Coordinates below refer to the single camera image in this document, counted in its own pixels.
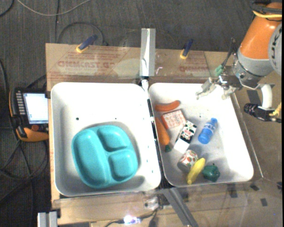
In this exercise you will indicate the brown cardboard board red print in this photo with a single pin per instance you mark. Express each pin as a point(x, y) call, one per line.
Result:
point(90, 65)

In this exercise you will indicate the red and white carton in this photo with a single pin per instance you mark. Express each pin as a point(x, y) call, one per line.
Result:
point(173, 119)

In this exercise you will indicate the black and white carton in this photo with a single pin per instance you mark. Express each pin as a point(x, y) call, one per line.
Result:
point(187, 133)

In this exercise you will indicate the green pepper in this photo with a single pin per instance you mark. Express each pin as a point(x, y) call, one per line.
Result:
point(211, 173)

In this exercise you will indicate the blue divided plate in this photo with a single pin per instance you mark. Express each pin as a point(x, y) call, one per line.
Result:
point(101, 159)

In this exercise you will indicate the orange carrot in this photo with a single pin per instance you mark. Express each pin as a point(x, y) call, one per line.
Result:
point(162, 132)

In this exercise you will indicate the white plastic tray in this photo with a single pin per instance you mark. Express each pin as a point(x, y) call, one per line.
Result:
point(97, 103)
point(227, 131)

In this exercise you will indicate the yellow banana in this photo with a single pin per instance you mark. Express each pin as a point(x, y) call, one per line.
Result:
point(196, 170)

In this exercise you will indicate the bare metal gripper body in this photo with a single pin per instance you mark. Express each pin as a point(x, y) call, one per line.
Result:
point(234, 80)

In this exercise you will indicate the orange sausage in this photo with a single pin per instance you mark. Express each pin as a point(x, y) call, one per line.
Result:
point(167, 106)

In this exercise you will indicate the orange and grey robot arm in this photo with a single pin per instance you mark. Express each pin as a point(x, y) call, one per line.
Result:
point(255, 41)

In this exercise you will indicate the black cylinder on white bracket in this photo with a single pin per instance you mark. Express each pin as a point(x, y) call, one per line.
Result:
point(258, 111)

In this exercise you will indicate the white can strawberry print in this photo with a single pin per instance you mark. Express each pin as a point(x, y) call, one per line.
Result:
point(187, 160)

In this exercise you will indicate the blue bottle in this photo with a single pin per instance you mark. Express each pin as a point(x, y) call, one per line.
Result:
point(207, 132)

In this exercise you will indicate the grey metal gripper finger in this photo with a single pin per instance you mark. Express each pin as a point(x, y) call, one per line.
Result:
point(228, 92)
point(207, 87)

